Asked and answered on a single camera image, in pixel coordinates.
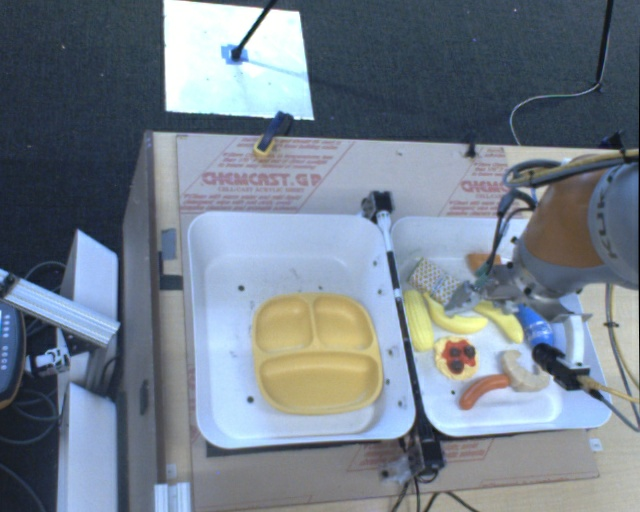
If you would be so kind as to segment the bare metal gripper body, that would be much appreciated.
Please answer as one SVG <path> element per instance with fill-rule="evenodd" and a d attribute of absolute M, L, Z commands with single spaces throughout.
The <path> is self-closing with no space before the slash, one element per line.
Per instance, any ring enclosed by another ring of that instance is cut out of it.
<path fill-rule="evenodd" d="M 562 304 L 560 293 L 546 288 L 515 263 L 494 266 L 481 289 L 481 297 L 504 306 L 525 305 L 547 321 L 561 321 L 575 310 Z"/>

